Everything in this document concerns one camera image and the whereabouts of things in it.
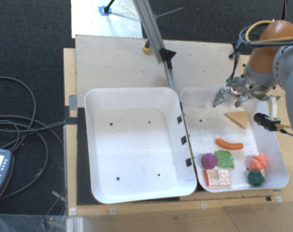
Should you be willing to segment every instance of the toy food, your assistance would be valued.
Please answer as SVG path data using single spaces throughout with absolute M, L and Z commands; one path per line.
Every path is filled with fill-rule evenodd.
M 264 154 L 259 154 L 258 156 L 253 156 L 253 158 L 249 161 L 249 168 L 251 170 L 260 171 L 267 167 L 266 163 L 267 157 Z
M 230 149 L 230 150 L 238 150 L 243 148 L 242 143 L 232 144 L 222 140 L 221 138 L 218 138 L 216 140 L 216 144 L 224 149 Z
M 221 168 L 234 168 L 234 158 L 229 151 L 218 150 L 214 152 L 214 155 L 217 156 L 219 162 L 218 166 Z
M 227 113 L 224 115 L 242 129 L 247 127 L 248 113 L 246 111 Z
M 231 186 L 232 182 L 227 169 L 216 170 L 208 169 L 205 170 L 205 182 L 209 188 L 226 188 Z
M 218 164 L 218 162 L 218 158 L 211 153 L 206 153 L 201 157 L 201 164 L 204 168 L 207 169 L 214 168 Z
M 251 170 L 248 174 L 248 181 L 253 186 L 260 186 L 264 182 L 264 177 L 260 171 Z

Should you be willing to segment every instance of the toy sausage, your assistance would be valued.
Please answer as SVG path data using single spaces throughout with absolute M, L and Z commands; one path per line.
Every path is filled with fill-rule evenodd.
M 216 144 L 224 149 L 230 149 L 230 150 L 239 150 L 243 148 L 242 143 L 232 144 L 222 140 L 221 138 L 216 139 Z

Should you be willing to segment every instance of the black carpet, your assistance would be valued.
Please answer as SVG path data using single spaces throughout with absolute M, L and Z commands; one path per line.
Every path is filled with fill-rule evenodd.
M 153 12 L 163 16 L 158 24 L 165 39 L 233 42 L 239 31 L 263 19 L 281 19 L 283 0 L 150 0 Z M 287 20 L 293 22 L 293 0 L 288 0 Z M 36 119 L 51 124 L 64 120 L 62 50 L 74 47 L 71 39 L 70 0 L 0 0 L 0 76 L 17 78 L 33 91 Z M 30 117 L 30 95 L 18 84 L 0 81 L 0 115 Z M 55 130 L 62 137 L 62 127 Z M 47 213 L 64 190 L 63 152 L 48 132 L 42 135 L 49 146 L 47 169 L 31 187 L 0 200 L 0 213 Z M 14 136 L 0 133 L 0 147 Z M 4 195 L 34 179 L 44 164 L 45 150 L 35 135 L 15 155 L 15 167 Z M 59 202 L 51 211 L 58 215 Z

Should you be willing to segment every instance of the wooden triangle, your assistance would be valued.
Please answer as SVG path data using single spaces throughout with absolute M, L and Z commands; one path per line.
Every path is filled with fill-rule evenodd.
M 227 113 L 225 116 L 242 129 L 247 127 L 248 113 L 246 111 Z

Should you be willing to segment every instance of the white tray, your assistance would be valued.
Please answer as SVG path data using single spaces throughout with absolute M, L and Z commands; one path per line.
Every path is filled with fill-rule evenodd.
M 253 99 L 244 102 L 241 107 L 235 108 L 236 100 L 229 97 L 224 103 L 213 108 L 211 101 L 219 89 L 219 87 L 189 87 L 181 94 L 185 122 L 201 186 L 210 192 L 224 192 L 281 188 L 287 185 L 289 175 L 275 133 L 267 131 L 253 120 L 255 113 L 268 114 L 265 102 Z M 224 116 L 224 113 L 236 111 L 247 111 L 249 122 L 245 129 L 241 129 Z M 241 150 L 230 150 L 234 158 L 234 169 L 230 169 L 232 185 L 229 188 L 212 189 L 208 188 L 205 183 L 205 169 L 201 164 L 202 155 L 225 150 L 216 145 L 216 138 L 244 144 L 244 148 Z M 259 187 L 254 187 L 247 181 L 247 167 L 249 167 L 249 160 L 252 156 L 260 153 L 267 156 L 268 168 L 262 171 L 265 182 Z
M 178 95 L 166 87 L 85 96 L 91 188 L 102 203 L 189 195 L 197 179 Z

